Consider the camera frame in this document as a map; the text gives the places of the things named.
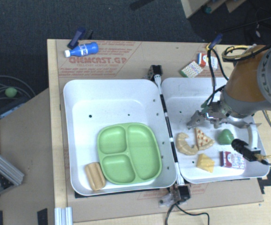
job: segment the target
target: green toy lime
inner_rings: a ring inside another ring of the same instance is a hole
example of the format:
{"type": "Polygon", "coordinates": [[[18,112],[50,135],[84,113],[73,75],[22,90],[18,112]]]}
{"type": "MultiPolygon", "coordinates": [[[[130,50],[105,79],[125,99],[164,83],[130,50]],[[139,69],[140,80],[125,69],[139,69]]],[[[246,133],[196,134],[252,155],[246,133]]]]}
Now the green toy lime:
{"type": "Polygon", "coordinates": [[[229,129],[224,129],[218,136],[218,142],[221,145],[230,145],[234,139],[234,135],[229,129]]]}
{"type": "Polygon", "coordinates": [[[4,92],[5,96],[7,96],[9,98],[15,97],[17,95],[17,93],[18,93],[18,90],[13,87],[6,88],[5,92],[4,92]]]}

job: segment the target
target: green divided plate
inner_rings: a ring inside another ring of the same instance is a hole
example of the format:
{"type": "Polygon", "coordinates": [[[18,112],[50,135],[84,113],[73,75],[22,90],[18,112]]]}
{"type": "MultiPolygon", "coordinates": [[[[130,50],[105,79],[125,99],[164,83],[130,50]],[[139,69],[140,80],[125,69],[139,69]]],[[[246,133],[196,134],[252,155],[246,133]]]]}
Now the green divided plate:
{"type": "Polygon", "coordinates": [[[103,174],[114,184],[134,184],[159,176],[162,162],[153,131],[142,123],[105,127],[98,134],[103,174]]]}

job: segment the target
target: toy pizza slice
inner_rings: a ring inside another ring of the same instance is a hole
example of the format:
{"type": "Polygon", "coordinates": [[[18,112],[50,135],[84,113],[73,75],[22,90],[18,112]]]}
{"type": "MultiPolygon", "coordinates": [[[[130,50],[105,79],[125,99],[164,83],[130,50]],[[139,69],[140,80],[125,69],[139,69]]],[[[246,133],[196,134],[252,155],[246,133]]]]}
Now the toy pizza slice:
{"type": "Polygon", "coordinates": [[[195,135],[196,135],[196,144],[198,150],[205,150],[211,147],[215,141],[204,134],[199,128],[195,128],[195,135]]]}

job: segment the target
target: blue bottle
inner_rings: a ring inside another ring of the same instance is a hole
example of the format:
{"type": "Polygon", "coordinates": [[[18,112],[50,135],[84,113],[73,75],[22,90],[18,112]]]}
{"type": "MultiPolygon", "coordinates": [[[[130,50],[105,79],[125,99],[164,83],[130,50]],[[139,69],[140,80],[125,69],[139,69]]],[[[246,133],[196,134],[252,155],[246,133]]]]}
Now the blue bottle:
{"type": "Polygon", "coordinates": [[[76,56],[76,57],[83,57],[83,56],[88,56],[90,54],[96,54],[98,53],[99,48],[98,44],[95,42],[88,43],[88,44],[82,44],[77,47],[75,47],[72,50],[65,50],[65,57],[71,57],[71,56],[76,56]]]}

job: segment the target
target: green ball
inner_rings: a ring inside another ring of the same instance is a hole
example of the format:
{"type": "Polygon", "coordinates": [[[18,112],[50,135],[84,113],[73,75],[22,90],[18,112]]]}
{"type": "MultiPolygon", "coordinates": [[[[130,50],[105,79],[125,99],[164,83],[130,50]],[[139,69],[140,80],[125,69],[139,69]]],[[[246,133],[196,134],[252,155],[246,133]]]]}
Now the green ball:
{"type": "Polygon", "coordinates": [[[17,95],[17,92],[18,92],[17,89],[11,88],[11,87],[10,87],[10,88],[6,88],[6,89],[5,89],[4,94],[5,94],[5,96],[7,96],[7,97],[9,97],[9,98],[13,98],[14,96],[17,95]]]}

